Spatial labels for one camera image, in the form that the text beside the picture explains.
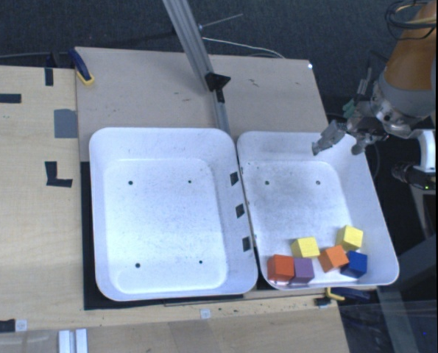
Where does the orange cube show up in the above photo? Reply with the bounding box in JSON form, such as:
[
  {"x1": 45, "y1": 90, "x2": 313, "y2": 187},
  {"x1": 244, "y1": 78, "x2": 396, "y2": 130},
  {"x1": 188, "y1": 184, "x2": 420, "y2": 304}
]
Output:
[
  {"x1": 266, "y1": 254, "x2": 296, "y2": 283},
  {"x1": 317, "y1": 244, "x2": 350, "y2": 274}
]

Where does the pale wood board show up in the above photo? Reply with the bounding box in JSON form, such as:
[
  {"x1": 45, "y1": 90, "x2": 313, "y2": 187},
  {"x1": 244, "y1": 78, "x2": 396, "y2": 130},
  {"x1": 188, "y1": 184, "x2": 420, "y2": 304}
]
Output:
[{"x1": 74, "y1": 46, "x2": 378, "y2": 309}]

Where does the purple cube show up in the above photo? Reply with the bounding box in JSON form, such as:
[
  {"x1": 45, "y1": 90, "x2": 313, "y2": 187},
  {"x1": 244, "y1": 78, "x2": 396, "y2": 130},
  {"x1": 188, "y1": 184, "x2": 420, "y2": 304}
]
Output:
[{"x1": 289, "y1": 257, "x2": 315, "y2": 286}]

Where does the white plastic tray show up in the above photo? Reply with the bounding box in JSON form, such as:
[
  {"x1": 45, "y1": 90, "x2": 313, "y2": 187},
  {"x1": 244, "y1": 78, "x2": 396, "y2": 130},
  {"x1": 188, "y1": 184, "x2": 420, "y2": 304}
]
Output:
[
  {"x1": 236, "y1": 129, "x2": 400, "y2": 292},
  {"x1": 88, "y1": 126, "x2": 259, "y2": 302}
]

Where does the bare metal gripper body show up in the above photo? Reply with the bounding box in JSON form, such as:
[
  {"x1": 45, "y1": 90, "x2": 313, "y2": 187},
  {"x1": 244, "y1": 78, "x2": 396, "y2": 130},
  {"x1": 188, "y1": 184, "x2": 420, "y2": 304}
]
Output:
[{"x1": 345, "y1": 86, "x2": 424, "y2": 141}]

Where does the black cylinder on white bracket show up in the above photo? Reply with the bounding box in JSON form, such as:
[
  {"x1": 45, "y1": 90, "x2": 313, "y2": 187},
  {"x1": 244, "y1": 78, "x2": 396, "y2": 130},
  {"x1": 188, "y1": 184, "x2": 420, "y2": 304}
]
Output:
[{"x1": 391, "y1": 129, "x2": 437, "y2": 193}]

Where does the blue cube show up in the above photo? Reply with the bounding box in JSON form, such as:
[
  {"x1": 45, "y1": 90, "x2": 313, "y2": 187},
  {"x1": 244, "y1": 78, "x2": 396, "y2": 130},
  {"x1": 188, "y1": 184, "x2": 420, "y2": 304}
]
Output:
[{"x1": 339, "y1": 250, "x2": 369, "y2": 279}]

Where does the yellow cube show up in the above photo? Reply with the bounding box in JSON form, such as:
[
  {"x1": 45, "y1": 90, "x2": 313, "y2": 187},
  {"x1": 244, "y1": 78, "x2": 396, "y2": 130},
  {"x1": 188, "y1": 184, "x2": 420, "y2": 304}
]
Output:
[
  {"x1": 335, "y1": 224, "x2": 364, "y2": 252},
  {"x1": 290, "y1": 236, "x2": 321, "y2": 259}
]

